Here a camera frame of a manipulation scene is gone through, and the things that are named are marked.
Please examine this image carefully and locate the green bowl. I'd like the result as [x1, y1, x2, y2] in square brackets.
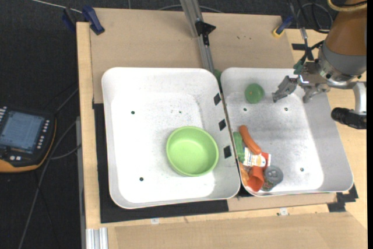
[166, 125, 220, 178]

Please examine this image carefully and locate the black cylinder on white bracket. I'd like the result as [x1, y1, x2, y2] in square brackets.
[330, 81, 368, 130]

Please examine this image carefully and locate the thin black rod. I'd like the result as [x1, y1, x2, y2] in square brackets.
[217, 78, 242, 188]

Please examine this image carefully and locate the white and orange carton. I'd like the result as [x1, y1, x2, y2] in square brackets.
[242, 146, 273, 169]

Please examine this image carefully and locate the green toy cucumber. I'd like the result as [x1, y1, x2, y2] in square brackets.
[232, 131, 246, 163]

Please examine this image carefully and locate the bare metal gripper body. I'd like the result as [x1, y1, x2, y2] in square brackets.
[296, 61, 364, 93]

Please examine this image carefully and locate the green toy apple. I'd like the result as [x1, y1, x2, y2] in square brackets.
[244, 82, 266, 105]

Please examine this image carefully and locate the orange toy sausage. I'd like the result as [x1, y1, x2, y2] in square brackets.
[238, 124, 263, 156]

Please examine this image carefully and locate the white plastic tray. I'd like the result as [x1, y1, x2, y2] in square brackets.
[220, 66, 355, 198]
[100, 66, 242, 210]

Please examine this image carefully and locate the small grey-topped can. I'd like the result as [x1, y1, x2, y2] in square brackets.
[261, 164, 284, 192]

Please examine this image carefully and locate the brown cardboard board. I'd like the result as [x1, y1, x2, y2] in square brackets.
[88, 7, 339, 213]

